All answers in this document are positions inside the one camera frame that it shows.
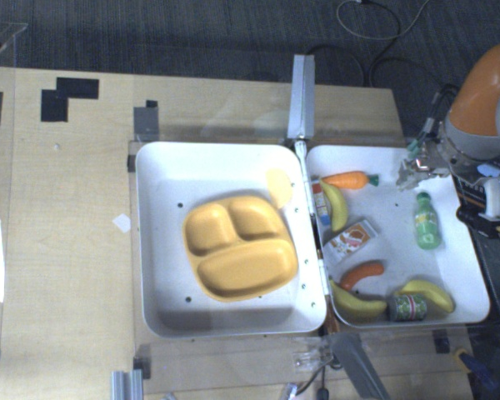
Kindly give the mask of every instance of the banana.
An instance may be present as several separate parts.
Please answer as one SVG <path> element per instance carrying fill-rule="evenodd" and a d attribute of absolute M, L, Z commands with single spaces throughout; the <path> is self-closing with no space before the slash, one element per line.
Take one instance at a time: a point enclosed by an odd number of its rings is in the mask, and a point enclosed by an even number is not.
<path fill-rule="evenodd" d="M 320 186 L 332 205 L 332 231 L 340 231 L 348 220 L 348 207 L 343 193 L 337 187 L 320 181 Z"/>
<path fill-rule="evenodd" d="M 451 313 L 455 309 L 450 296 L 438 285 L 426 280 L 412 280 L 397 292 L 398 295 L 412 293 L 421 293 L 426 299 L 429 299 L 447 313 Z"/>
<path fill-rule="evenodd" d="M 383 313 L 387 308 L 387 303 L 381 300 L 366 301 L 355 297 L 350 292 L 340 288 L 333 280 L 332 286 L 333 303 L 339 310 L 357 319 L 374 319 Z"/>

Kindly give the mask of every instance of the plastic bottle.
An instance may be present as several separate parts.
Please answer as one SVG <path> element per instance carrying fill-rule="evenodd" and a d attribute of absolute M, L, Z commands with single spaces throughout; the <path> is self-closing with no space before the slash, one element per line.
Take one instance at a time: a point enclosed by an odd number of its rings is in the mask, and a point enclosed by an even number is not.
<path fill-rule="evenodd" d="M 441 244 L 438 218 L 431 201 L 432 198 L 427 192 L 420 192 L 417 195 L 418 210 L 415 213 L 415 228 L 417 229 L 417 244 L 422 249 L 434 249 Z"/>

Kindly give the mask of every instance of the yellow plastic plate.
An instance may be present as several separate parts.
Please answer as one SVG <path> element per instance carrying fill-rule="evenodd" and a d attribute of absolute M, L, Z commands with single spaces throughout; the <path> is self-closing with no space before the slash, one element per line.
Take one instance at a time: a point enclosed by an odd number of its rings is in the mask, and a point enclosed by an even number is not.
<path fill-rule="evenodd" d="M 183 223 L 187 257 L 211 298 L 255 298 L 298 271 L 293 242 L 276 209 L 260 197 L 230 197 L 192 210 Z"/>

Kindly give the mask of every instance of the red sausage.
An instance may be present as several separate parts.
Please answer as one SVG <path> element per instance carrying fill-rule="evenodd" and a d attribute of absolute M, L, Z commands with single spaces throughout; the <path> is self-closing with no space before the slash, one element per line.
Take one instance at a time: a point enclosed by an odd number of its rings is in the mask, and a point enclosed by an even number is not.
<path fill-rule="evenodd" d="M 355 267 L 341 278 L 339 286 L 346 291 L 352 290 L 362 278 L 383 274 L 383 265 L 380 262 L 367 262 Z"/>

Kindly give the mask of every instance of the toy carrot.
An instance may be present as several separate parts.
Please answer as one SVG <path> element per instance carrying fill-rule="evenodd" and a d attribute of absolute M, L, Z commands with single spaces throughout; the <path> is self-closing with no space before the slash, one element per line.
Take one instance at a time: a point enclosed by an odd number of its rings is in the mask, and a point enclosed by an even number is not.
<path fill-rule="evenodd" d="M 358 190 L 370 183 L 374 187 L 379 184 L 378 175 L 366 175 L 361 171 L 338 173 L 329 177 L 323 177 L 325 183 L 329 183 L 337 188 L 346 188 L 351 190 Z"/>

